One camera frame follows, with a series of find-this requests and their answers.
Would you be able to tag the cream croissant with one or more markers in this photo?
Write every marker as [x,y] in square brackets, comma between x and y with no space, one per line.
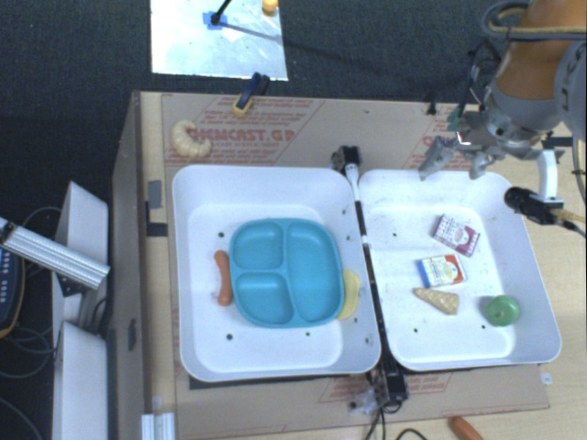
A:
[185,142]

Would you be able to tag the purple and white carton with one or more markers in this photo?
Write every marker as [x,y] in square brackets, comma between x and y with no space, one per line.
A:
[456,235]

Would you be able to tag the thin black and white rod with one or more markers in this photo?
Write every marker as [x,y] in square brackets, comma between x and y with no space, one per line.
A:
[369,255]

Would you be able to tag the green doughnut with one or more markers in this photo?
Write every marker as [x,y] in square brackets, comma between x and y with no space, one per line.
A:
[502,311]

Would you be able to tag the beige pizza slice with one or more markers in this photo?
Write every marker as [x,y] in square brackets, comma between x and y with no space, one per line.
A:
[440,300]

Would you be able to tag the small yellow cylinder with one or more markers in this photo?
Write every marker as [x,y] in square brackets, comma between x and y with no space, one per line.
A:
[269,5]

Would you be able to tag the black cylinder on white bracket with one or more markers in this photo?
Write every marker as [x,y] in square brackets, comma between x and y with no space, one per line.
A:
[532,202]

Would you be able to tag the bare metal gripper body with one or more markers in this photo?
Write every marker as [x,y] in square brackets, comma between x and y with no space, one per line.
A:
[497,140]

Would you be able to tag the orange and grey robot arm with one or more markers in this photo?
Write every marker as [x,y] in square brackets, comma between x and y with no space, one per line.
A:
[532,58]

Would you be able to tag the white plastic tray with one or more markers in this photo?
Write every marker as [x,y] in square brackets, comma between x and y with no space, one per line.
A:
[413,333]
[257,351]

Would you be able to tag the yellow banana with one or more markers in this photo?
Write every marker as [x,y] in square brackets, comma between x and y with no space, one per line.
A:
[352,293]

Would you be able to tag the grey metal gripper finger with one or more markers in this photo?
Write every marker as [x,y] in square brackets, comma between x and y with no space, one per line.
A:
[480,164]
[435,156]

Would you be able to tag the blue and orange carton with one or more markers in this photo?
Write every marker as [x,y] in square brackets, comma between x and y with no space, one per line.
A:
[441,271]

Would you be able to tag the brown cardboard board red print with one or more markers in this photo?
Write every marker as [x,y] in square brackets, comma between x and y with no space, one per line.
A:
[284,397]

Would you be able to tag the blue divided plate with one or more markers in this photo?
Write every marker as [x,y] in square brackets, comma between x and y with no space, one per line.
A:
[284,273]

